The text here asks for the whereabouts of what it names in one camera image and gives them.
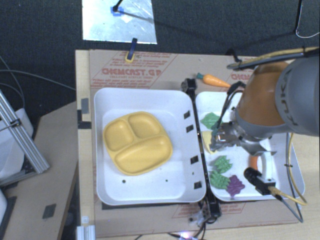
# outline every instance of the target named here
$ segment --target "aluminum foil sheet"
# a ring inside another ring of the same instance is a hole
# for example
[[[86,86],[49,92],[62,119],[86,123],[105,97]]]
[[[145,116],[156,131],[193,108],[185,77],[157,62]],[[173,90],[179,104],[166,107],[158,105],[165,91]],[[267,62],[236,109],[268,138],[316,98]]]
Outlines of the aluminum foil sheet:
[[[157,44],[151,0],[82,0],[83,39],[140,44]]]

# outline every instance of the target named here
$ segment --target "dark carpet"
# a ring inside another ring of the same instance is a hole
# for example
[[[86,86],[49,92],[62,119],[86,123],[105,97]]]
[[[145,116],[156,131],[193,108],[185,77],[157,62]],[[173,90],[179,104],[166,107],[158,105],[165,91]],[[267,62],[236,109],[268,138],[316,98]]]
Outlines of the dark carpet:
[[[319,46],[294,34],[299,0],[152,0],[157,45],[138,51],[238,55]],[[320,0],[303,0],[300,34],[319,31]],[[75,87],[75,50],[127,50],[128,44],[84,41],[82,0],[0,0],[0,55],[12,70],[38,74]],[[29,76],[16,75],[33,124],[76,100],[75,92]],[[8,73],[0,83],[17,87]],[[0,86],[12,106],[16,93]]]

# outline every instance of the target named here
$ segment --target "black clip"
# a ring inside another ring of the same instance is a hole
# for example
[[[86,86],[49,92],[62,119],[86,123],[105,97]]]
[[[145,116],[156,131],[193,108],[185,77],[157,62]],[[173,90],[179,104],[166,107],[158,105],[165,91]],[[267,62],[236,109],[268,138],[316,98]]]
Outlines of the black clip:
[[[242,59],[238,58],[238,56],[236,54],[236,51],[234,49],[232,49],[232,48],[228,49],[226,51],[225,55],[232,55],[235,62],[242,62]]]

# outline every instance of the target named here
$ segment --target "blue tape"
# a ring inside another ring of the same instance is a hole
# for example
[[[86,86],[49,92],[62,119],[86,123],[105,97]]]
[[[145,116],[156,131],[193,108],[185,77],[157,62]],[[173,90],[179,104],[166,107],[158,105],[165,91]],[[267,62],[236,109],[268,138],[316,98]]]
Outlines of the blue tape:
[[[123,14],[124,9],[121,6],[118,7],[118,11],[114,11],[113,7],[111,6],[110,11],[111,11],[112,15],[115,17],[121,17],[122,15],[124,15]]]

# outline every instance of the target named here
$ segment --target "white tray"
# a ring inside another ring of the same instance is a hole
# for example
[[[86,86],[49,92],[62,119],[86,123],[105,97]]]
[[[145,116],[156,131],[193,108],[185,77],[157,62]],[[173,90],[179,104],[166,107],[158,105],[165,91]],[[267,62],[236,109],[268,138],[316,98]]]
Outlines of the white tray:
[[[133,112],[153,114],[173,146],[169,161],[136,176],[121,173],[104,146],[104,127]],[[206,193],[197,128],[191,99],[182,91],[103,88],[94,96],[96,184],[99,198],[108,205],[193,203]],[[191,158],[198,162],[191,163]]]
[[[223,104],[227,94],[225,92],[201,92],[196,97],[196,107],[199,120],[202,120],[206,114],[213,112],[217,116],[220,116]],[[232,99],[229,110],[226,111],[223,121],[230,121],[230,112],[232,107],[236,107],[241,94],[236,94]],[[205,125],[200,123],[200,131],[209,131]],[[267,139],[261,142],[261,145],[268,151],[277,151],[277,153],[272,157],[272,177],[276,181],[276,187],[282,192],[291,194],[290,185],[287,177],[287,169],[284,166],[286,163],[286,134],[274,134],[271,139]],[[228,147],[225,150],[217,151],[214,154],[210,154],[207,150],[204,150],[206,167],[209,175],[214,169],[214,162],[220,156],[227,156],[227,159],[230,159],[232,163],[232,168],[227,172],[222,173],[223,176],[231,177],[236,175],[242,184],[245,185],[245,188],[241,190],[239,194],[236,194],[234,197],[231,197],[230,194],[224,189],[217,189],[211,185],[211,190],[213,194],[220,200],[225,202],[234,202],[234,201],[256,201],[256,200],[268,200],[274,199],[272,195],[261,195],[256,191],[255,187],[250,184],[247,179],[244,177],[244,171],[249,167],[249,153],[247,153],[242,147]],[[291,164],[292,173],[294,179],[297,183],[298,189],[301,193],[305,191],[305,184],[303,177],[298,165],[297,157],[294,150],[291,153]],[[258,169],[262,172],[262,166],[260,158],[258,159]]]

